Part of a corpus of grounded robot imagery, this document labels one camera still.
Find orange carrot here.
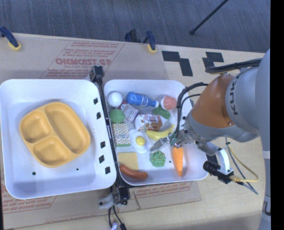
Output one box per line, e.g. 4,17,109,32
172,145,184,178

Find black cylinder on white bracket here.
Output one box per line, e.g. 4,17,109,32
202,148,235,184

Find brown and white carton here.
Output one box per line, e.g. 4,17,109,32
134,114,169,132

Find yellow divided plate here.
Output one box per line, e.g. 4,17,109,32
18,101,92,169

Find small white patterned packet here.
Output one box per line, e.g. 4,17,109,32
120,103,140,124

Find black block with thin wires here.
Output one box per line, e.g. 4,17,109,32
111,185,131,205
90,65,105,81

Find orange and white ribbed toy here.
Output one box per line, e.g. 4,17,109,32
160,95,178,111

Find black tripod leg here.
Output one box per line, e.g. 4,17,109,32
189,0,246,35

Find green ball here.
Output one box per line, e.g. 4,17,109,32
109,108,126,125

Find yellow banana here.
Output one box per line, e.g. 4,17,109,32
145,124,176,141

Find blue bottle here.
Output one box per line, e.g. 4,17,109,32
125,91,160,109

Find white plastic tray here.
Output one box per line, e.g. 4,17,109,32
0,78,117,200
103,79,209,187

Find brown cardboard board red print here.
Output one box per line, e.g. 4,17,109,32
0,32,202,229

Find green grapes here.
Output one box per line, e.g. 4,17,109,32
149,150,167,168

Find white ball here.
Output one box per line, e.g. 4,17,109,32
107,91,124,108

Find yellow cheese slice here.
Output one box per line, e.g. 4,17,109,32
117,151,140,172

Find white fried egg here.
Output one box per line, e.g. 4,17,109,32
128,128,153,154

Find orange and green patterned box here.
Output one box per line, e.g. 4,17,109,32
111,123,132,148

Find red sausage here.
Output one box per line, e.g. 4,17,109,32
119,164,149,180

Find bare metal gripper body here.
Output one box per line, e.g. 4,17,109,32
168,127,219,157

